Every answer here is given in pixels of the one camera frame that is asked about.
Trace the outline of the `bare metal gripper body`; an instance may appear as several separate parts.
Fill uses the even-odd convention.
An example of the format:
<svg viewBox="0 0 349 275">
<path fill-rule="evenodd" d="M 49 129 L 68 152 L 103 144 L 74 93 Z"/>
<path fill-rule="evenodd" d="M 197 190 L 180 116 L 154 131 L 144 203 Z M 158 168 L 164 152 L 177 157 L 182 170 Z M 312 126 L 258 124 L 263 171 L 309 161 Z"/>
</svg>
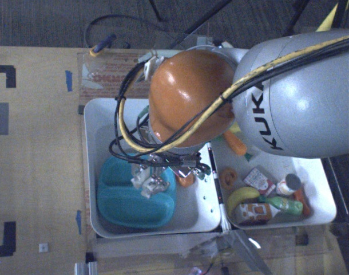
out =
<svg viewBox="0 0 349 275">
<path fill-rule="evenodd" d="M 188 178 L 192 174 L 195 178 L 204 179 L 211 173 L 210 166 L 202 161 L 199 152 L 190 155 L 150 154 L 148 163 L 155 173 L 159 174 L 170 169 L 180 178 Z"/>
</svg>

